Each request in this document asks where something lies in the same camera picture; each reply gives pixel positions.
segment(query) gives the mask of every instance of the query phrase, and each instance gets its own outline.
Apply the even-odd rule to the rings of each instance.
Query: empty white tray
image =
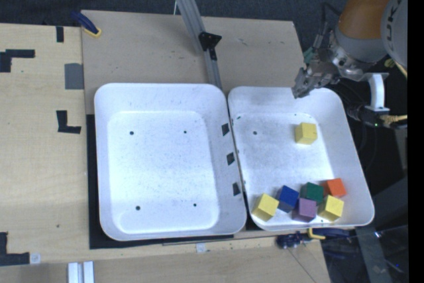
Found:
[[[100,223],[118,241],[229,235],[246,222],[227,101],[209,84],[95,94]]]
[[[307,182],[342,178],[347,191],[343,215],[334,222],[317,216],[302,223],[277,209],[269,221],[252,215],[257,226],[283,231],[371,222],[374,204],[337,94],[315,89],[294,99],[289,87],[236,87],[228,105],[249,211],[261,194],[275,197],[283,185],[300,191]],[[302,122],[317,125],[318,139],[311,145],[295,142],[295,127]]]

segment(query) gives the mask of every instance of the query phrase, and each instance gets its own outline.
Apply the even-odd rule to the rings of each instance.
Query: cube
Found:
[[[275,214],[279,201],[267,194],[262,194],[257,200],[252,210],[252,215],[263,221],[268,221]]]
[[[282,186],[277,193],[277,199],[280,202],[278,209],[289,213],[296,206],[297,199],[299,198],[299,192],[289,188],[288,186]]]
[[[332,195],[328,195],[319,205],[317,214],[319,217],[333,222],[342,217],[344,205],[345,203],[343,200],[333,197]]]
[[[300,123],[295,128],[296,143],[310,145],[315,142],[317,138],[317,126],[313,123]]]
[[[317,216],[317,202],[300,197],[295,209],[291,212],[291,218],[295,221],[309,223]]]
[[[306,183],[300,189],[300,197],[315,201],[318,205],[324,198],[324,187],[311,182]]]
[[[333,197],[343,197],[346,195],[346,189],[345,185],[343,184],[343,181],[341,178],[335,178],[333,180],[327,180],[325,182],[325,189],[329,195],[332,195]]]

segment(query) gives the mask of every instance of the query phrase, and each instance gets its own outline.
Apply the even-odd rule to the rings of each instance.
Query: black clamp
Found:
[[[222,39],[222,36],[216,34],[201,32],[199,34],[199,41],[203,51],[209,50],[209,55],[212,60],[217,60],[217,53],[215,52],[215,47],[218,45],[219,41]]]

